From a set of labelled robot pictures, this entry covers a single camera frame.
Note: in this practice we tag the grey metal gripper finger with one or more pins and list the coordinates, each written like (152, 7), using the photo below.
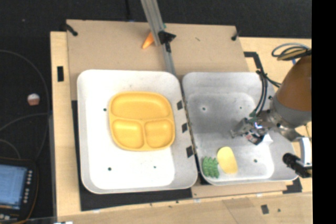
(243, 123)
(236, 132)

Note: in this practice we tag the yellow divided plate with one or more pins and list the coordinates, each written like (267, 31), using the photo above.
(141, 120)

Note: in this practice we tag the brown cardboard board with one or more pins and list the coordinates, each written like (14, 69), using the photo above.
(113, 52)

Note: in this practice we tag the white and red small packet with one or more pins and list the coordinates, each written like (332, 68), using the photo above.
(256, 138)

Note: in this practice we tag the black cylinder on white bracket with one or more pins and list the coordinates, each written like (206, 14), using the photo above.
(294, 161)

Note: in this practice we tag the orange carrot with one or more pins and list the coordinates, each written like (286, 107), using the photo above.
(148, 41)

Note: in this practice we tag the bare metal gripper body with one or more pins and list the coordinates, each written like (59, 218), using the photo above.
(267, 121)

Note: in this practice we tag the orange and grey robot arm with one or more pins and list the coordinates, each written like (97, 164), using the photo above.
(295, 91)

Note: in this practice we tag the yellow oval shape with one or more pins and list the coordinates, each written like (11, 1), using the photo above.
(227, 160)

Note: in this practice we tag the white plastic tray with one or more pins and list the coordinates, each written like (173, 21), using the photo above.
(131, 165)
(223, 97)

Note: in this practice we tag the pink and white cupcake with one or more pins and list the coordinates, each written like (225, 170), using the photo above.
(33, 99)

